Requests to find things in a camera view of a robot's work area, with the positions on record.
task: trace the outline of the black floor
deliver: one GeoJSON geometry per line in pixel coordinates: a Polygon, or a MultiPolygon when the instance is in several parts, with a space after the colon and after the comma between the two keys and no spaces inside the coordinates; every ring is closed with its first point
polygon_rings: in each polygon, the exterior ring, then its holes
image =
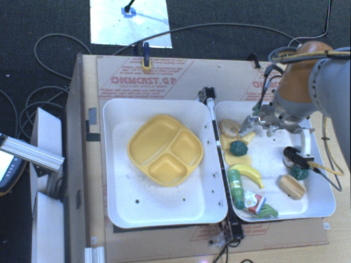
{"type": "MultiPolygon", "coordinates": [[[[171,29],[209,22],[235,22],[272,27],[293,37],[323,33],[328,0],[166,0],[171,29]]],[[[333,0],[327,37],[331,46],[350,46],[351,0],[333,0]]],[[[64,33],[83,41],[93,54],[112,54],[118,46],[90,44],[89,0],[0,0],[0,90],[20,113],[26,99],[37,88],[70,82],[43,69],[35,60],[36,41],[49,33],[64,33]]],[[[245,60],[256,53],[267,60],[275,48],[288,45],[286,36],[262,28],[216,26],[172,35],[173,49],[151,49],[152,56],[245,60]]],[[[50,68],[71,76],[77,43],[53,37],[38,46],[41,60],[50,68]]],[[[123,55],[133,54],[132,49],[123,55]]],[[[57,93],[45,90],[33,101],[47,100],[57,93]]],[[[64,105],[66,96],[57,99],[64,105]]],[[[46,110],[59,113],[55,107],[46,110]]],[[[0,94],[0,133],[15,136],[15,117],[8,100],[0,94]]],[[[0,262],[29,262],[31,214],[29,174],[21,177],[11,194],[0,198],[0,262]]]]}

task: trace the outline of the plastic bottle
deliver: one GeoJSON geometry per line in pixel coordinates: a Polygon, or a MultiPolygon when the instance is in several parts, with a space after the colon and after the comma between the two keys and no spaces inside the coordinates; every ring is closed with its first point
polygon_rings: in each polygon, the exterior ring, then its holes
{"type": "Polygon", "coordinates": [[[242,187],[241,174],[236,169],[228,170],[227,172],[229,181],[229,190],[233,203],[237,209],[243,209],[245,207],[242,200],[244,196],[244,188],[242,187]]]}

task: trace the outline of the bottle cap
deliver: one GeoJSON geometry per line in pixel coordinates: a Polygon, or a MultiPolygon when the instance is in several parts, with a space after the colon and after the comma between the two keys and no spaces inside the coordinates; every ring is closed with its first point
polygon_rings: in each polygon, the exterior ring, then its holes
{"type": "Polygon", "coordinates": [[[245,207],[245,204],[243,201],[237,201],[237,202],[235,202],[235,207],[237,209],[243,209],[245,207]]]}

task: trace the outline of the white plastic tray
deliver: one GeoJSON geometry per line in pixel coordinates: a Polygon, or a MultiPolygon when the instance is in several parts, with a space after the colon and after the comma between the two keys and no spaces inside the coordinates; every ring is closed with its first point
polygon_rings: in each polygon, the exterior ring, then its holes
{"type": "MultiPolygon", "coordinates": [[[[222,101],[216,106],[217,122],[222,119],[233,119],[242,123],[246,116],[252,113],[252,107],[255,104],[255,102],[250,101],[222,101]]],[[[301,126],[311,128],[308,120],[303,121],[301,126]]],[[[245,221],[256,222],[327,217],[333,214],[336,205],[330,184],[314,172],[310,172],[307,179],[300,181],[307,189],[301,200],[292,199],[278,187],[280,176],[290,172],[282,162],[283,150],[286,146],[301,148],[300,135],[278,130],[274,136],[269,138],[266,131],[260,126],[255,132],[256,136],[248,145],[248,154],[252,158],[251,166],[261,173],[265,188],[259,189],[256,183],[245,176],[242,176],[243,186],[246,190],[265,196],[266,202],[279,212],[279,217],[278,219],[258,219],[233,206],[238,217],[245,221]]],[[[314,135],[312,136],[311,154],[315,157],[316,162],[322,163],[314,135]]]]}
{"type": "Polygon", "coordinates": [[[103,109],[107,171],[107,210],[118,227],[209,224],[228,211],[212,120],[208,108],[189,100],[113,99],[103,109]],[[181,184],[164,187],[148,178],[128,158],[127,144],[150,118],[167,114],[201,140],[204,156],[181,184]]]}

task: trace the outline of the robotic hand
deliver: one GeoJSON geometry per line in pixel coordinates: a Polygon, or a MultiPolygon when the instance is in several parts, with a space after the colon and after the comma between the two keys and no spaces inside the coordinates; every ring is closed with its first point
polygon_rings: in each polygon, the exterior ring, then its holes
{"type": "Polygon", "coordinates": [[[291,63],[274,93],[273,102],[259,106],[258,116],[247,116],[240,135],[261,125],[271,136],[277,129],[300,133],[299,122],[320,111],[332,120],[344,159],[350,169],[350,48],[333,50],[321,42],[307,42],[288,57],[270,61],[291,63]]]}

